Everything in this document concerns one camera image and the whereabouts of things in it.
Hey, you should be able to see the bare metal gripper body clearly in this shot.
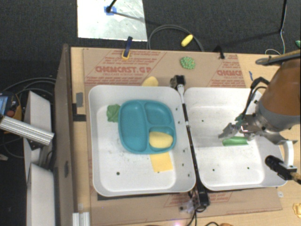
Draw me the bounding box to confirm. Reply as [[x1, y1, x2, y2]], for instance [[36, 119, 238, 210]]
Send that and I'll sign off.
[[236, 113, 292, 145]]

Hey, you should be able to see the green round peas patch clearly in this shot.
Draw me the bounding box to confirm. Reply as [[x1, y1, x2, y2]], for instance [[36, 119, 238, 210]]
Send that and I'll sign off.
[[180, 56, 197, 70]]

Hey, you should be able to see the yellow toy corn cob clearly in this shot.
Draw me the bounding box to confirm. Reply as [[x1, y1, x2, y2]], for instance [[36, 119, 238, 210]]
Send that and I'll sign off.
[[181, 34, 194, 48]]

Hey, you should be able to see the yellow oval toy food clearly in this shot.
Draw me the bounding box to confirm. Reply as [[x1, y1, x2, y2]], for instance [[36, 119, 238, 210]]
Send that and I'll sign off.
[[141, 76, 159, 88]]

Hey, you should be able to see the black block with thin wires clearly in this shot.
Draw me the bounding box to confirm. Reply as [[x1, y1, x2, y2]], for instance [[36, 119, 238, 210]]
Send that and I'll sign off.
[[179, 189, 211, 213], [170, 74, 187, 88]]

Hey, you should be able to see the white plastic tray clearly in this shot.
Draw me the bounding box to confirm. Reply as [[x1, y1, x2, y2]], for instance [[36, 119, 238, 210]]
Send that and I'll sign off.
[[183, 87, 288, 192], [88, 84, 197, 197]]

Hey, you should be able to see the thin black and white rod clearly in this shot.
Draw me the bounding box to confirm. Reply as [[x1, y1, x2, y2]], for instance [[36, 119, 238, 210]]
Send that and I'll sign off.
[[178, 84, 206, 197]]

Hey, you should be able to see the teal divided plate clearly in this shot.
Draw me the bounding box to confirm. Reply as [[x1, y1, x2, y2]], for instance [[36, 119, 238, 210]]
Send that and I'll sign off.
[[118, 99, 177, 154]]

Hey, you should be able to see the black cylinder on white bracket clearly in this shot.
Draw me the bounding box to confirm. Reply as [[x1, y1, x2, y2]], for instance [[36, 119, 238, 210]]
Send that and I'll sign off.
[[265, 140, 298, 181]]

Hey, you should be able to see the green toy pea pod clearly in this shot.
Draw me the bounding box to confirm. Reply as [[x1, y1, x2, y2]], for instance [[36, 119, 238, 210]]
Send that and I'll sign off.
[[222, 136, 249, 147]]

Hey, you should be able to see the yellow cheese slice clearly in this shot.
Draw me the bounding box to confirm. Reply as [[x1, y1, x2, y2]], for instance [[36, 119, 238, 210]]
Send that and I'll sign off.
[[150, 151, 174, 173]]

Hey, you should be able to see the green lettuce leaf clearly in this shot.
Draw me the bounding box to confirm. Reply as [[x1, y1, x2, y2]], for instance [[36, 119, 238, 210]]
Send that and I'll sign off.
[[106, 104, 121, 123]]

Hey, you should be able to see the yellow toy potato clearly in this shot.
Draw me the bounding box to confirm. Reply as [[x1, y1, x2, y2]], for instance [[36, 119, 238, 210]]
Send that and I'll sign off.
[[149, 131, 174, 150]]

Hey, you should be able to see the brown cardboard board red print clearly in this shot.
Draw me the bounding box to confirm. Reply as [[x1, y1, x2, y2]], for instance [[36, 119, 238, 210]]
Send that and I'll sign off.
[[82, 48, 284, 221]]

